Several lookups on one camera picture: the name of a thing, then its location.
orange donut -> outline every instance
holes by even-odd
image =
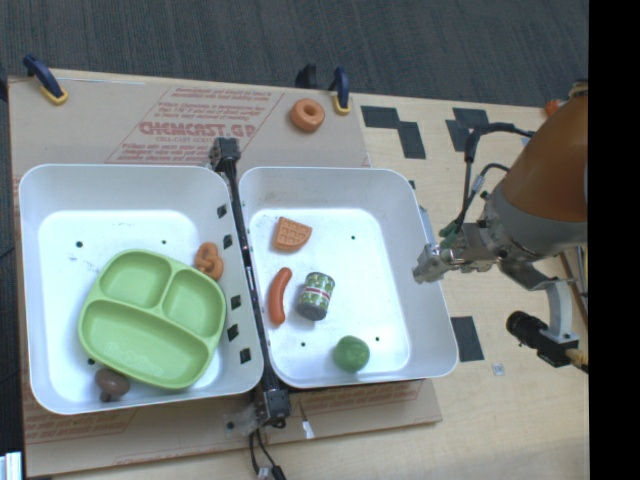
[[[316,131],[324,121],[322,105],[311,98],[296,101],[290,112],[291,121],[305,132]]]

toy can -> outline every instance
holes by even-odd
[[[307,274],[296,311],[309,320],[322,320],[327,316],[335,285],[336,282],[327,274],[321,272]]]

toy donut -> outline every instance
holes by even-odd
[[[324,121],[322,105],[311,98],[296,101],[290,112],[291,121],[305,132],[317,130]]]
[[[196,253],[196,268],[214,280],[220,279],[224,272],[224,262],[218,256],[218,247],[213,242],[204,242]]]

white plastic tray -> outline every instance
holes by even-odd
[[[243,393],[259,382],[264,361],[229,193],[218,174],[202,167],[42,165],[24,175],[19,197],[31,387],[42,406],[87,413]],[[191,265],[205,241],[219,245],[227,298],[209,368],[182,391],[133,382],[121,400],[101,402],[94,382],[101,365],[90,364],[77,334],[98,272],[129,248]]]
[[[239,191],[270,359],[283,382],[319,388],[440,377],[454,369],[458,348],[440,283],[413,279],[427,235],[404,177],[384,169],[258,167],[242,176]],[[296,252],[272,246],[280,216],[313,228]],[[276,326],[265,301],[282,267],[293,276],[284,293],[286,320]],[[313,271],[336,282],[328,315],[316,322],[294,310]],[[371,351],[356,374],[331,358],[349,334]]]

blue clamp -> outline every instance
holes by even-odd
[[[29,76],[35,75],[38,77],[38,80],[40,80],[42,84],[40,90],[52,103],[62,105],[67,101],[69,94],[60,87],[56,77],[53,76],[53,73],[51,73],[49,68],[41,60],[37,59],[34,55],[27,54],[24,56],[22,62],[27,67]]]
[[[334,110],[344,116],[351,112],[349,105],[349,79],[344,69],[337,67],[333,72],[333,82],[329,86],[329,90],[337,89],[338,94],[333,97]]]

